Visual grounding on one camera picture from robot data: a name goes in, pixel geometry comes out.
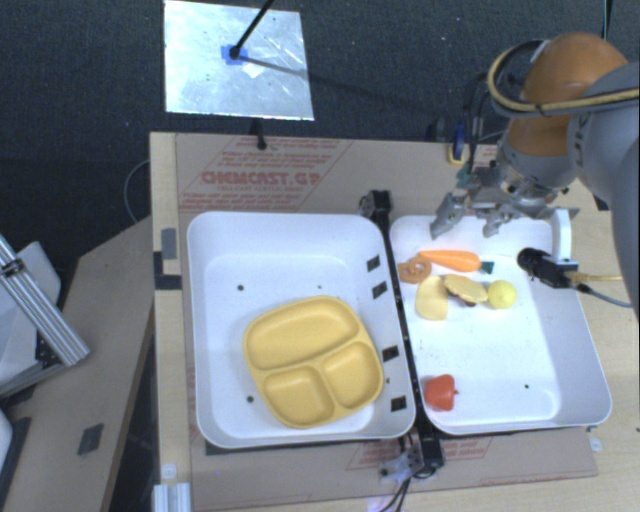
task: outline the metal plate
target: metal plate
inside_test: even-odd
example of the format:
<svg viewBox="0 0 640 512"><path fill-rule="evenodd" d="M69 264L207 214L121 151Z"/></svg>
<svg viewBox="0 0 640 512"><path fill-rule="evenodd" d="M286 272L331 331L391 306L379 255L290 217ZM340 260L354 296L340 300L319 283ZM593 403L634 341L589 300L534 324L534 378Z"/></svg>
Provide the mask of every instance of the metal plate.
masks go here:
<svg viewBox="0 0 640 512"><path fill-rule="evenodd" d="M313 120L300 15L269 10L243 49L223 55L259 9L165 1L166 110Z"/></svg>

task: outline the toy carrot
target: toy carrot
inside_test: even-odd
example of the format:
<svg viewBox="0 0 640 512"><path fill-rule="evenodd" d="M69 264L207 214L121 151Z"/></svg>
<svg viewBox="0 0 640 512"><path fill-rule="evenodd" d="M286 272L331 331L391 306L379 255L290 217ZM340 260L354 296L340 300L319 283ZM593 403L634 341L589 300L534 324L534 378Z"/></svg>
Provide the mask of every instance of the toy carrot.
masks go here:
<svg viewBox="0 0 640 512"><path fill-rule="evenodd" d="M469 251L434 250L420 251L420 256L427 258L432 263L459 272L473 272L482 266L477 254Z"/></svg>

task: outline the yellow divided plate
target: yellow divided plate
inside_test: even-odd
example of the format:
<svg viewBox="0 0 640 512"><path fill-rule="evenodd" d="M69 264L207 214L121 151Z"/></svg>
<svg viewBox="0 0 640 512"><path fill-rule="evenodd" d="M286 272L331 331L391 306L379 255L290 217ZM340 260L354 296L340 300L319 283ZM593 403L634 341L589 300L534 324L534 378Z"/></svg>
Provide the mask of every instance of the yellow divided plate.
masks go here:
<svg viewBox="0 0 640 512"><path fill-rule="evenodd" d="M254 319L242 348L271 412L294 428L338 420L373 402L382 365L355 312L321 295Z"/></svg>

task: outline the black post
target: black post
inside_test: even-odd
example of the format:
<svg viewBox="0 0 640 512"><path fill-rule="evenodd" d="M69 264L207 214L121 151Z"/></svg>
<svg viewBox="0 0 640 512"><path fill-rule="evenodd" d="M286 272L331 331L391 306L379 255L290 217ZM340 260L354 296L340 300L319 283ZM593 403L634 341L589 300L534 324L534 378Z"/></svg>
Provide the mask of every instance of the black post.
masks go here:
<svg viewBox="0 0 640 512"><path fill-rule="evenodd" d="M264 5L262 6L262 9L260 9L260 12L258 13L258 15L251 22L251 25L249 25L249 28L245 31L244 34L242 34L242 37L240 38L240 40L235 44L235 46L232 46L229 49L229 57L231 57L233 60L236 60L240 56L240 48L242 48L242 45L247 41L247 39L249 39L249 36L258 26L258 23L260 23L260 20L267 13L267 11L269 10L273 2L275 2L275 0L267 0L264 3Z"/></svg>

